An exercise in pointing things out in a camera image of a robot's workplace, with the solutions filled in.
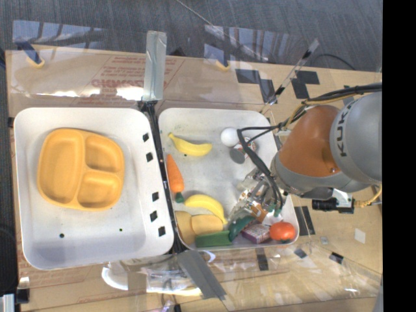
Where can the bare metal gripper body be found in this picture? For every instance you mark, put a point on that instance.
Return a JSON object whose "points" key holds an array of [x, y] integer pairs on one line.
{"points": [[256, 182]]}

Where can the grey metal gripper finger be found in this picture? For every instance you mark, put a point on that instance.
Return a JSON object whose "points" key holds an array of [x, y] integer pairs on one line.
{"points": [[237, 213]]}

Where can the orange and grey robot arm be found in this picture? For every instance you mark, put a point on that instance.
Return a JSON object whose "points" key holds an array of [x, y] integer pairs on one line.
{"points": [[308, 141]]}

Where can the dark green cucumber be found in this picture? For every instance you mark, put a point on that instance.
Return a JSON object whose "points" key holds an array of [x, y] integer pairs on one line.
{"points": [[239, 227]]}

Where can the pink carton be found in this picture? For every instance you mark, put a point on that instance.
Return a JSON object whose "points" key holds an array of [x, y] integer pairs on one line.
{"points": [[256, 233]]}

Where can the yellow banana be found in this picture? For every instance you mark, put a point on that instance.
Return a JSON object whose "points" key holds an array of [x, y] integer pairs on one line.
{"points": [[191, 148], [208, 203]]}

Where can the tan bread slice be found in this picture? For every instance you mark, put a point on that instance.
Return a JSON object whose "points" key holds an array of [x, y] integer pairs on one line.
{"points": [[183, 226], [206, 223]]}

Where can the red and white can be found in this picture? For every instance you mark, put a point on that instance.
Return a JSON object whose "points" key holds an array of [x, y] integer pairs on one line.
{"points": [[239, 154]]}

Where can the green block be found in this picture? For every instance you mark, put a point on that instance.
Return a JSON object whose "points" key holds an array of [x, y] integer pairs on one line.
{"points": [[213, 240]]}

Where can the white plastic tray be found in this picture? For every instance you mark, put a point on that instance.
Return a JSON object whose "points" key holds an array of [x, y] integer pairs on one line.
{"points": [[214, 174], [97, 236]]}

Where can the orange tomato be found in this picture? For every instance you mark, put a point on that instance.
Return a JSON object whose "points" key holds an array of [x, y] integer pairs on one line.
{"points": [[282, 231]]}

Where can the white ball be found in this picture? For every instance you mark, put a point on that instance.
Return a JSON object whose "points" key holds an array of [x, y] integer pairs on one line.
{"points": [[229, 136]]}

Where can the orange carrot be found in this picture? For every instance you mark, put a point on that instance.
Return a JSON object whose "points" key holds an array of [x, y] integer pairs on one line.
{"points": [[175, 174]]}

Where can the orange divided plate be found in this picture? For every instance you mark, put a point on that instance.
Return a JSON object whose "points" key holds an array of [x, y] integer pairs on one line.
{"points": [[65, 167]]}

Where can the brown cardboard board red print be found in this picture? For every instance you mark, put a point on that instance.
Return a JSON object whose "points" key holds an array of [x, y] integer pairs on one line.
{"points": [[97, 73]]}

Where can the black cylinder on white bracket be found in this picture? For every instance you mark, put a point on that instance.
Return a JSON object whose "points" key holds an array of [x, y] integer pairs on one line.
{"points": [[328, 204]]}

